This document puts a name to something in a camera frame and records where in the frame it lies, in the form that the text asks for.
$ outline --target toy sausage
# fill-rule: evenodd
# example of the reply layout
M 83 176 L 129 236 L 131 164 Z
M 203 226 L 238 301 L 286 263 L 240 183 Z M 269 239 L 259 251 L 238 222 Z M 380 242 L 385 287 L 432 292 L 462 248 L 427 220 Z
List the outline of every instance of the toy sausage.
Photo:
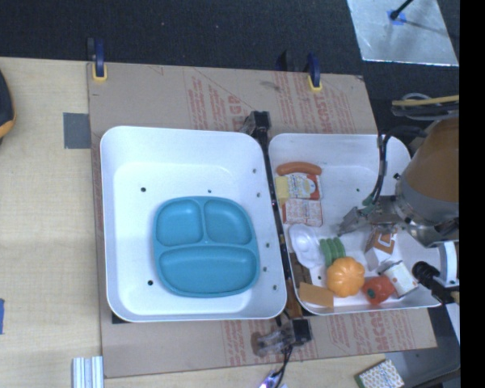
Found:
M 303 161 L 287 162 L 285 164 L 280 164 L 276 168 L 276 173 L 278 175 L 287 175 L 287 174 L 292 174 L 294 172 L 303 172 L 304 174 L 320 175 L 322 174 L 322 168 L 315 164 L 311 164 L 310 162 L 303 162 Z

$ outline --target brown cardboard piece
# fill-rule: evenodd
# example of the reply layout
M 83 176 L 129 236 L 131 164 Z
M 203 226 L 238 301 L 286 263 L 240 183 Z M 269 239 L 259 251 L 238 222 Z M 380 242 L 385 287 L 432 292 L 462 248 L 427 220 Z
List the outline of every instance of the brown cardboard piece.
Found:
M 94 81 L 87 65 L 99 306 L 105 377 L 282 362 L 251 349 L 276 321 L 115 323 L 106 298 L 99 142 L 117 125 L 237 131 L 251 111 L 268 111 L 278 133 L 376 133 L 361 77 L 322 74 L 313 92 L 295 72 L 108 64 Z M 434 348 L 426 309 L 309 317 L 313 340 L 291 361 Z

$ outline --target wooden table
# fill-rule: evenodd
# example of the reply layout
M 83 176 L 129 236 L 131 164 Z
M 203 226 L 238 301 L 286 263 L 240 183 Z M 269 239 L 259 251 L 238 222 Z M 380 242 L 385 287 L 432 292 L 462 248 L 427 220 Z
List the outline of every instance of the wooden table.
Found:
M 90 150 L 66 149 L 63 114 L 88 112 L 86 62 L 0 57 L 17 123 L 0 146 L 0 387 L 70 387 L 101 355 Z M 289 388 L 355 388 L 382 354 L 292 362 Z M 270 365 L 108 379 L 106 387 L 253 388 Z

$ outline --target blue clamp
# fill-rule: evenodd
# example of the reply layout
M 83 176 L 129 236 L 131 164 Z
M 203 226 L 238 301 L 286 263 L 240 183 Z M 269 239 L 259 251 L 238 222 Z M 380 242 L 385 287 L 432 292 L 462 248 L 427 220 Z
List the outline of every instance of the blue clamp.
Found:
M 322 90 L 322 83 L 320 81 L 320 63 L 318 58 L 312 52 L 309 52 L 307 55 L 307 65 L 304 72 L 307 71 L 309 72 L 308 79 L 310 89 L 315 92 Z
M 88 39 L 88 58 L 93 61 L 92 75 L 93 79 L 98 82 L 103 82 L 108 78 L 106 65 L 104 64 L 104 40 L 103 39 Z

